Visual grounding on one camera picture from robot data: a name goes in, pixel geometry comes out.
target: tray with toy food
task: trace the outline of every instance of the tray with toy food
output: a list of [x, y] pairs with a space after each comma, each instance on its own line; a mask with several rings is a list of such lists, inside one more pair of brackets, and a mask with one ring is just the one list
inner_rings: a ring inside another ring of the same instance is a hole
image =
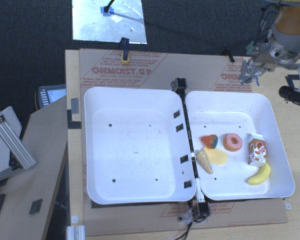
[[94, 202], [184, 202], [198, 182], [217, 201], [292, 195], [294, 180], [266, 97], [191, 91], [185, 104], [171, 90], [86, 91], [87, 192]]

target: pink frosted donut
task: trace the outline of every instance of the pink frosted donut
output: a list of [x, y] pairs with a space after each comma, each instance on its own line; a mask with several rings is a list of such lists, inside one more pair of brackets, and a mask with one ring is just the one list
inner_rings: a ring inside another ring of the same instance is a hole
[[223, 145], [229, 151], [237, 151], [242, 147], [242, 139], [238, 134], [228, 133], [223, 139]]

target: yellow and blue clamp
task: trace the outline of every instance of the yellow and blue clamp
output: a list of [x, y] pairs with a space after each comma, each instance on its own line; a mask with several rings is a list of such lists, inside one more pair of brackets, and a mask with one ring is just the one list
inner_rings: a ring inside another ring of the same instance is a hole
[[121, 53], [121, 63], [128, 64], [130, 61], [129, 38], [122, 37], [119, 48], [123, 50], [123, 52]]

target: yellow banana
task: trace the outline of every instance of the yellow banana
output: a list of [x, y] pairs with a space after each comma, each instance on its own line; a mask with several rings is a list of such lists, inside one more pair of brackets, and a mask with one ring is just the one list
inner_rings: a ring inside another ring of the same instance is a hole
[[271, 172], [271, 167], [267, 162], [265, 162], [265, 164], [261, 167], [258, 173], [248, 178], [247, 182], [250, 185], [259, 185], [269, 177], [270, 172]]

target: toy food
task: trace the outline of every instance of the toy food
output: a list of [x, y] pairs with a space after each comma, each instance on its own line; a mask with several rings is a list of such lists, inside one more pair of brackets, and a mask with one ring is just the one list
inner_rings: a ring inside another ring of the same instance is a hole
[[203, 147], [203, 149], [208, 157], [209, 162], [212, 164], [223, 165], [228, 160], [227, 153], [218, 148], [211, 149]]
[[226, 150], [237, 151], [242, 147], [242, 139], [238, 134], [228, 133], [223, 139], [223, 145]]
[[202, 136], [201, 141], [205, 144], [208, 149], [215, 149], [218, 143], [218, 137], [215, 134], [209, 136]]
[[251, 139], [248, 145], [248, 164], [261, 167], [266, 163], [266, 142], [262, 135], [251, 134]]
[[250, 185], [259, 185], [269, 177], [271, 172], [270, 165], [265, 162], [265, 164], [261, 167], [261, 169], [258, 171], [258, 173], [250, 178], [248, 178], [247, 182]]
[[212, 170], [212, 167], [210, 165], [208, 156], [207, 156], [204, 148], [202, 148], [198, 153], [196, 153], [195, 157], [196, 157], [196, 160], [199, 162], [199, 164], [202, 166], [202, 168], [208, 174], [212, 174], [214, 172]]

